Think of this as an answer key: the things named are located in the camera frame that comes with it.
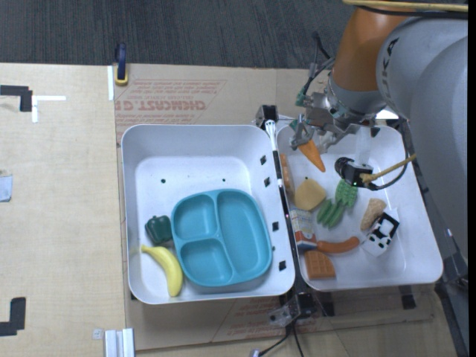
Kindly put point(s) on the white and orange carton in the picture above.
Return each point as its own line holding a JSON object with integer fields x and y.
{"x": 304, "y": 229}

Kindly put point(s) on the green toy pea pods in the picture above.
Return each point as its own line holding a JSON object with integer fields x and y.
{"x": 330, "y": 213}

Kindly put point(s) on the tan toy bread roll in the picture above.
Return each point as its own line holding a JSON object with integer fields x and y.
{"x": 372, "y": 212}

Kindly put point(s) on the yellow banana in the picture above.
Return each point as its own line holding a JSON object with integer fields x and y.
{"x": 169, "y": 268}

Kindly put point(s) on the orange toy sausage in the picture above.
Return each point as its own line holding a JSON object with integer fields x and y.
{"x": 337, "y": 245}

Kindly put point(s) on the blue divided plate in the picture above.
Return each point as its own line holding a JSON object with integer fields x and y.
{"x": 223, "y": 236}

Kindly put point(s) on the yellow toy cheese wedge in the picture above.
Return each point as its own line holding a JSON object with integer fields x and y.
{"x": 308, "y": 195}

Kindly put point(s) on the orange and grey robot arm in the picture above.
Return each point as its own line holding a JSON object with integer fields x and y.
{"x": 420, "y": 73}

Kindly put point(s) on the brown toy waffle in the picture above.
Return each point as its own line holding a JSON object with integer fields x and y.
{"x": 319, "y": 265}

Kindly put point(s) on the black cylinder on white bracket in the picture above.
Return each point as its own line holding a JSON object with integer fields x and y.
{"x": 352, "y": 170}

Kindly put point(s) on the green toy lettuce leaf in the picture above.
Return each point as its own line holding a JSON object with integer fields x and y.
{"x": 346, "y": 195}

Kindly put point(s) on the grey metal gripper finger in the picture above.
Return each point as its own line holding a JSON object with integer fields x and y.
{"x": 331, "y": 138}
{"x": 299, "y": 137}

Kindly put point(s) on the white and black carton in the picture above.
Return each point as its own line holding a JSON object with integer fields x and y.
{"x": 383, "y": 234}

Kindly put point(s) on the orange toy carrot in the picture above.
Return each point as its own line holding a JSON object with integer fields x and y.
{"x": 313, "y": 155}

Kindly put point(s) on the orange toy bread slice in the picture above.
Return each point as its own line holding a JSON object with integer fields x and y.
{"x": 287, "y": 175}

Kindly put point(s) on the green toy bell pepper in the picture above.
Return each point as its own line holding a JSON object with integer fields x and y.
{"x": 159, "y": 230}

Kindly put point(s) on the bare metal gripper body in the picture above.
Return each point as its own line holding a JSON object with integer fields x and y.
{"x": 320, "y": 110}

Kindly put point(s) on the thin black and white rod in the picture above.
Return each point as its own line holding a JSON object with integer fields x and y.
{"x": 277, "y": 169}

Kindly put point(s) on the white plastic tray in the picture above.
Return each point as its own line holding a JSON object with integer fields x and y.
{"x": 372, "y": 270}
{"x": 193, "y": 162}

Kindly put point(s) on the brown cardboard board red print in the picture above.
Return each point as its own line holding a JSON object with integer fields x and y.
{"x": 178, "y": 99}

